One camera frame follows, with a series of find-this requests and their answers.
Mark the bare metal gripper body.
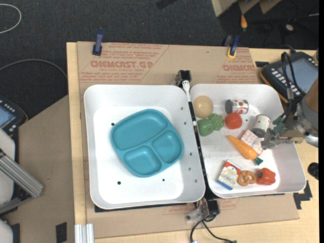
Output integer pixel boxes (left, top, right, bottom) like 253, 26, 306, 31
274, 121, 319, 148

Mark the white can with red dots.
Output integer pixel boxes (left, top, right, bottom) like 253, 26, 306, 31
251, 114, 271, 138

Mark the pink and white carton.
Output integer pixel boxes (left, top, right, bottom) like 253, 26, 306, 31
240, 129, 264, 155

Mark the red bell pepper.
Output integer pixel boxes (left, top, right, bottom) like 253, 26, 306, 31
256, 168, 276, 186

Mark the red tomato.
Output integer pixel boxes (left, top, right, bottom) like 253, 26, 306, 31
224, 112, 243, 130

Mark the brown pretzel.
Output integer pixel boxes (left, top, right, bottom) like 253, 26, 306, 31
236, 170, 258, 187

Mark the can with tomato print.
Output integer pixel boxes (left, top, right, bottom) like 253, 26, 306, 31
225, 99, 250, 115

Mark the red and white packet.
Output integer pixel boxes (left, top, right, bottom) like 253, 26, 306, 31
216, 159, 242, 191

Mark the white plastic tray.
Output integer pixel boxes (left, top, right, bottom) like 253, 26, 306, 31
189, 83, 307, 199
83, 84, 207, 210

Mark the green broccoli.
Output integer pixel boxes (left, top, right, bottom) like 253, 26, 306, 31
208, 113, 225, 132

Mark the green bell pepper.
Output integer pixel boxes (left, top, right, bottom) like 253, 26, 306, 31
197, 117, 216, 137

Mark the thin black and white rod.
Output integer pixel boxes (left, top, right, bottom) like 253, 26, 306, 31
182, 80, 211, 200

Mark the beige round ball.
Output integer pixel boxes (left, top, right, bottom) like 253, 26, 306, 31
193, 95, 214, 119

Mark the blue divided plate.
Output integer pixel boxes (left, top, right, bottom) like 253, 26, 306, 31
109, 108, 185, 178

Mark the brown cardboard board red print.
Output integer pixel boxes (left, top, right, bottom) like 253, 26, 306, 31
76, 41, 300, 239

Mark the black block with thin wires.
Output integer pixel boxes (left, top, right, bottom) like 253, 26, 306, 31
175, 69, 192, 86
207, 199, 220, 216

